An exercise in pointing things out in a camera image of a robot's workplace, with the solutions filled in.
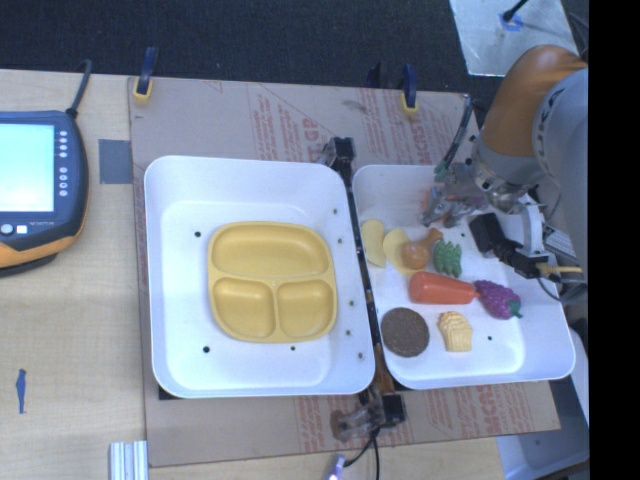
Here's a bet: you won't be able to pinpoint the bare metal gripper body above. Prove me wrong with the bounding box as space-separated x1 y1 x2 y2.
439 163 532 216

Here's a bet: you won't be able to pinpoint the orange chicken drumstick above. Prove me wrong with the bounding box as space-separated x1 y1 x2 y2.
401 226 445 272

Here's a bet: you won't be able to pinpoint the green pea pods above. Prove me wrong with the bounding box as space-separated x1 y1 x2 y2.
431 239 464 279

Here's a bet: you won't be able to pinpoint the yellow potato chip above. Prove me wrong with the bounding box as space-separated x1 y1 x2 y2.
382 227 418 276

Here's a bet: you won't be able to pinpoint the pale yellow potato slice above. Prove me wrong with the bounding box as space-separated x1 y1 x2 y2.
360 218 388 269

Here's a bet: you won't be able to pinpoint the orange carrot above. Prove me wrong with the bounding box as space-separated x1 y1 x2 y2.
407 270 482 306

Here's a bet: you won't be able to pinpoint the thin black rod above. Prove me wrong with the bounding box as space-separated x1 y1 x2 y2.
341 166 387 395

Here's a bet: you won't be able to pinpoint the purple grapes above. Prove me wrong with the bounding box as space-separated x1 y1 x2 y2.
473 279 524 321

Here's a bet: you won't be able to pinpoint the yellow cupcake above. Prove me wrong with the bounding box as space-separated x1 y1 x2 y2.
437 310 474 354

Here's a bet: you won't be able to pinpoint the brown round biscuit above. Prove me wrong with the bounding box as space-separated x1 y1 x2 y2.
380 306 431 360

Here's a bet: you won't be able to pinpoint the white plastic tray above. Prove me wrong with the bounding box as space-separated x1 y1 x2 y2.
351 163 577 392
143 155 377 400

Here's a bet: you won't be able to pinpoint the yellow divided plate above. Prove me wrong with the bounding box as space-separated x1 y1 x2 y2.
206 220 339 345

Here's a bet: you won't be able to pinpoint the brown cardboard board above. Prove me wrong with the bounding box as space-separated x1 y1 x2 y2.
127 76 562 469

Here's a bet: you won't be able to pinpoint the black cylinder on white bracket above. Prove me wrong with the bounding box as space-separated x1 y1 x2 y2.
468 200 552 280

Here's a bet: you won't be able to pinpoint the black block with wires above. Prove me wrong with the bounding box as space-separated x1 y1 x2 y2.
381 393 407 427
322 136 357 170

